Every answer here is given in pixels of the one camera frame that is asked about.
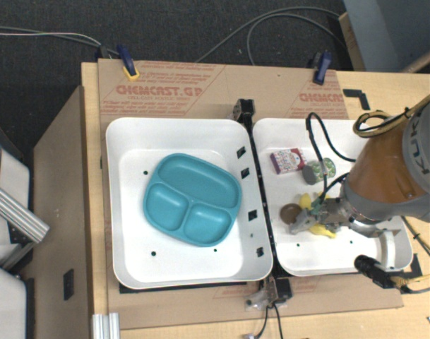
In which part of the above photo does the brown round biscuit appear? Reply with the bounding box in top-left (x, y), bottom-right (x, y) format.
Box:
top-left (279, 203), bottom-right (304, 225)

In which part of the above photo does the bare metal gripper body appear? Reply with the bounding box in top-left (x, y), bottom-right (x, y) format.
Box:
top-left (315, 198), bottom-right (382, 239)

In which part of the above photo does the white plastic tray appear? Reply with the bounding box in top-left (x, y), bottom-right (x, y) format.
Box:
top-left (252, 117), bottom-right (414, 278)
top-left (104, 117), bottom-right (275, 291)

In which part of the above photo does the brown cardboard board red print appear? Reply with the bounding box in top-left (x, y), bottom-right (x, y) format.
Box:
top-left (97, 58), bottom-right (405, 330)

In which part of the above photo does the blue divided plate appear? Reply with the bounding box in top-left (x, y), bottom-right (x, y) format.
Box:
top-left (142, 152), bottom-right (244, 249)

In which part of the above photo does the black cylinder on white bracket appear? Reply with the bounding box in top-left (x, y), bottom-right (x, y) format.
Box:
top-left (354, 230), bottom-right (401, 290)

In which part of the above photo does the yellow banana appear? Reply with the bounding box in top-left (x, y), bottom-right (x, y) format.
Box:
top-left (298, 191), bottom-right (338, 240)

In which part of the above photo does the black block with wires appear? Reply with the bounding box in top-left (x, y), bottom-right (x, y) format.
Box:
top-left (232, 97), bottom-right (256, 124)
top-left (245, 276), bottom-right (294, 311)

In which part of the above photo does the green and white can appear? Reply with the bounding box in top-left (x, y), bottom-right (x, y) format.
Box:
top-left (301, 157), bottom-right (338, 186)

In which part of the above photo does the white and purple carton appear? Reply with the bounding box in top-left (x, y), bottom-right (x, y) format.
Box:
top-left (269, 147), bottom-right (309, 176)

